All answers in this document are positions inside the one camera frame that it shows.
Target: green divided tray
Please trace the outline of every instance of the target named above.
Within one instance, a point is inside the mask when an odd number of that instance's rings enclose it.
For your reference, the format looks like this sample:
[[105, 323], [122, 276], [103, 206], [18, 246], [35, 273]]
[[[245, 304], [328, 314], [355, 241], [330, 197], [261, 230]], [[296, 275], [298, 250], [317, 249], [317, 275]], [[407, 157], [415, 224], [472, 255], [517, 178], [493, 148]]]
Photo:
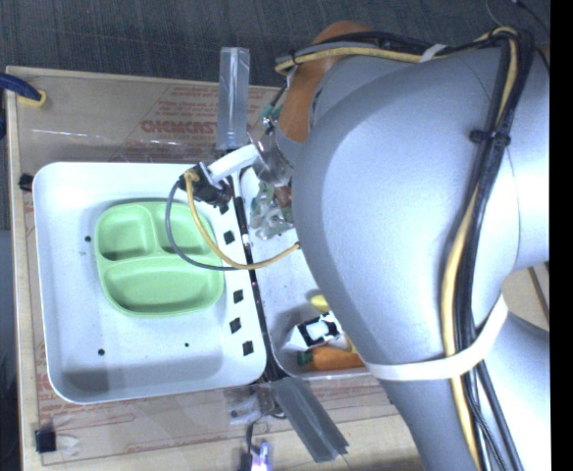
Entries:
[[[203, 309], [224, 292], [224, 274], [180, 259], [165, 231], [165, 201], [119, 204], [104, 211], [95, 230], [99, 280], [120, 311], [143, 317], [170, 316]], [[214, 240], [214, 233], [201, 216]], [[195, 226], [186, 204], [174, 203], [174, 239], [194, 260], [221, 265]]]

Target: gray carpet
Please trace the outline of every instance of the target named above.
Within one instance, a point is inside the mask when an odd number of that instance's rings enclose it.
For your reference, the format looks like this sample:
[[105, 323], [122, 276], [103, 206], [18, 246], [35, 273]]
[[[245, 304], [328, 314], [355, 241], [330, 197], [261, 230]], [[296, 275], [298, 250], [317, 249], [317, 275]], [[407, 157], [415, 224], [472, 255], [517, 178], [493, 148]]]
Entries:
[[[497, 18], [549, 42], [550, 0], [507, 0]], [[486, 0], [0, 0], [6, 65], [174, 79], [217, 80], [222, 46], [247, 47], [254, 84], [279, 85], [274, 58], [334, 21], [461, 44], [495, 26]], [[0, 142], [0, 230], [9, 229], [5, 142]]]

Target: white velcro strap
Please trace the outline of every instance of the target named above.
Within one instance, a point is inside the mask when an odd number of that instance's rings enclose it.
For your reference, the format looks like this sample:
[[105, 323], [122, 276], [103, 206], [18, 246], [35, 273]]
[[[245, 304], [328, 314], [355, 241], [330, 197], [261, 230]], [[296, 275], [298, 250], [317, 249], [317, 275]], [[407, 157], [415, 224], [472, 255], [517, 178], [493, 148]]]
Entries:
[[500, 296], [476, 340], [466, 349], [449, 357], [403, 365], [365, 363], [365, 366], [374, 377], [382, 381], [434, 381], [458, 377], [469, 372], [487, 357], [507, 314], [506, 303]]
[[438, 52], [440, 52], [442, 49], [445, 49], [447, 47], [447, 45], [443, 45], [442, 43], [436, 43], [435, 45], [429, 47], [428, 49], [426, 49], [426, 51], [424, 51], [424, 54], [422, 54], [422, 57], [420, 58], [420, 63], [426, 63], [427, 61], [431, 61], [433, 59], [433, 56], [435, 56]]

